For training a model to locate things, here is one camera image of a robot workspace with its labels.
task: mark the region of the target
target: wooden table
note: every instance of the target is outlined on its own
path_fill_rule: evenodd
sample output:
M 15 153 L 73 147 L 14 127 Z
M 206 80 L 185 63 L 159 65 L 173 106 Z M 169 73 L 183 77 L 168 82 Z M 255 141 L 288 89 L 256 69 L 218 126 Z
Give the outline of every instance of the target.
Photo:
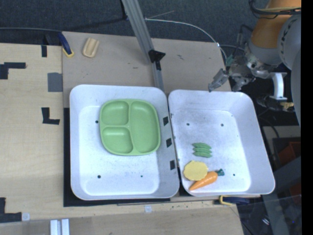
M 0 79 L 0 197 L 6 198 L 5 212 L 28 213 L 31 220 L 70 218 L 71 231 L 78 235 L 91 229 L 90 219 L 94 234 L 103 234 L 98 229 L 125 233 L 123 229 L 136 217 L 140 218 L 138 226 L 127 234 L 138 234 L 141 229 L 151 234 L 190 234 L 193 226 L 205 234 L 243 234 L 236 206 L 215 205 L 212 199 L 216 198 L 212 197 L 177 194 L 167 203 L 63 207 L 63 110 L 68 107 L 71 88 L 82 83 L 153 86 L 151 65 L 143 62 L 135 37 L 71 32 L 64 35 L 75 52 L 71 59 L 62 54 L 60 46 L 0 44 L 0 64 L 27 65 L 25 69 L 9 69 L 8 79 Z M 88 37 L 100 40 L 94 59 L 83 59 L 81 55 Z M 175 89 L 207 90 L 207 84 L 223 67 L 214 43 L 164 39 L 153 42 L 156 50 L 166 52 L 161 65 L 167 94 Z M 63 75 L 63 92 L 48 91 L 48 74 L 52 73 Z M 229 84 L 220 90 L 229 91 Z M 49 118 L 59 119 L 59 124 L 43 123 L 44 107 L 50 110 Z M 152 213 L 145 213 L 147 205 Z M 103 218 L 110 220 L 105 227 Z M 2 229 L 12 229 L 23 234 L 19 232 L 25 225 L 1 225 L 0 233 Z

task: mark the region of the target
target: green plate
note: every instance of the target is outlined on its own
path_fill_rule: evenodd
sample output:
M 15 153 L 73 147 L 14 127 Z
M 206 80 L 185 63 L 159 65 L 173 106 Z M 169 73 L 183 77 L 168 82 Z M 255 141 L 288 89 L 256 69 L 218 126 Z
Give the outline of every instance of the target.
M 123 156 L 145 155 L 160 146 L 160 126 L 155 107 L 144 100 L 116 99 L 102 105 L 100 134 L 104 147 Z

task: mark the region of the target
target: black tape mark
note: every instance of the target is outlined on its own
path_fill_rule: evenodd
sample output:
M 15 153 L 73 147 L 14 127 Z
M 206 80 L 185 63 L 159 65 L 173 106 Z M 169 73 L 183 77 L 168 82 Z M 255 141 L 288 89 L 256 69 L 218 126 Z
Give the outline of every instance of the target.
M 59 119 L 50 119 L 50 108 L 48 107 L 43 107 L 41 108 L 41 111 L 43 113 L 43 123 L 47 124 L 59 124 L 60 120 Z
M 167 125 L 168 124 L 168 117 L 164 117 L 163 118 L 163 125 Z
M 0 79 L 8 79 L 9 69 L 25 69 L 26 63 L 8 63 L 0 65 Z
M 0 198 L 0 223 L 20 222 L 22 213 L 4 213 L 5 198 Z
M 48 92 L 63 91 L 63 76 L 57 72 L 48 73 Z
M 170 169 L 171 169 L 171 170 L 174 170 L 175 168 L 176 168 L 175 161 L 174 161 L 174 160 L 171 160 L 171 161 L 170 161 Z
M 170 147 L 172 145 L 172 139 L 169 138 L 168 140 L 166 140 L 166 147 Z
M 47 46 L 41 45 L 41 56 L 42 57 L 47 57 Z

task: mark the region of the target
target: orange carrot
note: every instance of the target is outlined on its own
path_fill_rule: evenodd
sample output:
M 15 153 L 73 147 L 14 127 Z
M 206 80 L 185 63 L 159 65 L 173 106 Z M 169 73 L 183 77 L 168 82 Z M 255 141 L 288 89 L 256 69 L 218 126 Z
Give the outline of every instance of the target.
M 201 188 L 201 187 L 204 187 L 204 186 L 207 186 L 211 183 L 214 183 L 216 180 L 217 180 L 217 177 L 218 176 L 224 176 L 224 172 L 222 169 L 220 169 L 219 171 L 209 171 L 207 173 L 207 175 L 199 180 L 199 181 L 196 181 L 190 188 L 189 190 L 195 190 L 195 189 L 198 189 L 198 188 Z

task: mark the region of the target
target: black clamp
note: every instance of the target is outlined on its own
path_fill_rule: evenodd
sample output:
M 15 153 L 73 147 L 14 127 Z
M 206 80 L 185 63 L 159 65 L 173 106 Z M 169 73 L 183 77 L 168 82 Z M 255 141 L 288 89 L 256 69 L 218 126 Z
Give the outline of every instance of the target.
M 165 56 L 165 53 L 152 49 L 148 52 L 148 54 L 149 54 L 151 63 L 155 62 L 156 69 L 160 71 L 161 70 L 160 60 Z

